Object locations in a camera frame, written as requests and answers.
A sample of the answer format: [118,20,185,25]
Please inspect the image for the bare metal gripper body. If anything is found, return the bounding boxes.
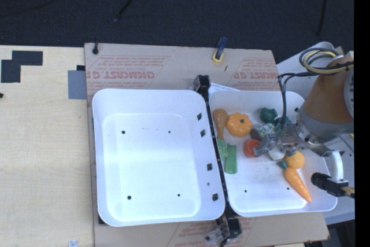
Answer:
[276,123,322,154]

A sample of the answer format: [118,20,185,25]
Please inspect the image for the yellow round toy fruit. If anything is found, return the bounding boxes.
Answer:
[285,150,306,169]

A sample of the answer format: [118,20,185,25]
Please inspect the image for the white rounded toy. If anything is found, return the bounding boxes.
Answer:
[267,147,286,161]

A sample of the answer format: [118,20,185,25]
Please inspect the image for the brown rounded toy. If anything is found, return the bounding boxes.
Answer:
[249,128,263,142]

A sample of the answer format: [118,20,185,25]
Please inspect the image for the green and white printed packet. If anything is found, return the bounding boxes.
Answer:
[255,123,276,137]

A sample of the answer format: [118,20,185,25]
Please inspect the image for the red toy tomato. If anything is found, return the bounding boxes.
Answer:
[243,138,261,158]

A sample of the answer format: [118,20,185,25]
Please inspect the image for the dark green toy broccoli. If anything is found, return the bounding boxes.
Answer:
[260,107,279,124]

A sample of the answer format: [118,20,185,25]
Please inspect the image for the orange toy carrot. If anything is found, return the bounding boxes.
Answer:
[279,160,313,203]

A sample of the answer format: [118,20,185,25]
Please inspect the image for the orange toy pumpkin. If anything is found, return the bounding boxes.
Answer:
[225,112,253,138]

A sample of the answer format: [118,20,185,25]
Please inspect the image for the green toy celery stick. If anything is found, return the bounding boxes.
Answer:
[224,143,238,175]

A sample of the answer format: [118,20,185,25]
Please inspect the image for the white plastic tray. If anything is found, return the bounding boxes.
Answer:
[208,90,338,218]
[92,88,226,227]

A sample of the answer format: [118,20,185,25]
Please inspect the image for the green leafy toy vegetable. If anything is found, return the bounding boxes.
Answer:
[217,138,230,166]

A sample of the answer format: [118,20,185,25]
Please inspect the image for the thin black rod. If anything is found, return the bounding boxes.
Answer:
[201,86,235,230]

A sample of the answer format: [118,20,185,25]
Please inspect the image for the brown toy chicken drumstick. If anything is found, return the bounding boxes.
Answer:
[212,108,229,142]

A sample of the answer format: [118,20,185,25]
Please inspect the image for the white paper sheet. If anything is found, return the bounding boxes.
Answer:
[209,82,241,94]

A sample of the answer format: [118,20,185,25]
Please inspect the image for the brown cardboard board red print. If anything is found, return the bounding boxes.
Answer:
[84,42,331,247]

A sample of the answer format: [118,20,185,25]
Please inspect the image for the black cylinder on white bracket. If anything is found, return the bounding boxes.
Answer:
[310,149,350,198]

